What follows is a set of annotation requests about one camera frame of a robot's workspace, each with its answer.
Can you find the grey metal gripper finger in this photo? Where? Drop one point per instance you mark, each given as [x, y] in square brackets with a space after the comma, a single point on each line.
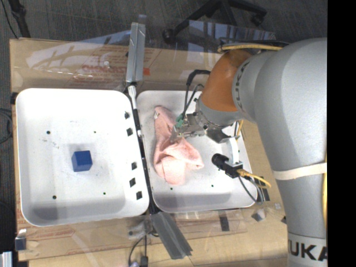
[174, 133]
[192, 134]

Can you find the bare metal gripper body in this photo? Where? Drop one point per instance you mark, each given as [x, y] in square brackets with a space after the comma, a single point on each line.
[196, 122]

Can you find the pink cloth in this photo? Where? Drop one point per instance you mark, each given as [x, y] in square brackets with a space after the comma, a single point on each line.
[172, 157]

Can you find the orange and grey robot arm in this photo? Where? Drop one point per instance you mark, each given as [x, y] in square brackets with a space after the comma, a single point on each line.
[289, 121]

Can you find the white plastic tray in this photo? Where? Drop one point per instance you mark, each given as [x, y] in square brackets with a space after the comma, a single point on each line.
[69, 121]
[205, 193]

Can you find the blue cube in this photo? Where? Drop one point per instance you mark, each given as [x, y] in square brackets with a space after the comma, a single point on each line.
[81, 161]

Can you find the brown cardboard board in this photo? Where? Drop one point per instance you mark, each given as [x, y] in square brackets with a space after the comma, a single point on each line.
[83, 63]

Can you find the black office chair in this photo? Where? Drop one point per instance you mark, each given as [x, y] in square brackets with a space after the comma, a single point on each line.
[222, 7]

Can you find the black tripod stand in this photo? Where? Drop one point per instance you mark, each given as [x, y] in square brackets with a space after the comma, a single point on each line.
[18, 10]

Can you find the black cylinder on white bracket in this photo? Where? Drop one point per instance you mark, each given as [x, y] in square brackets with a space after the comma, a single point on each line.
[226, 164]

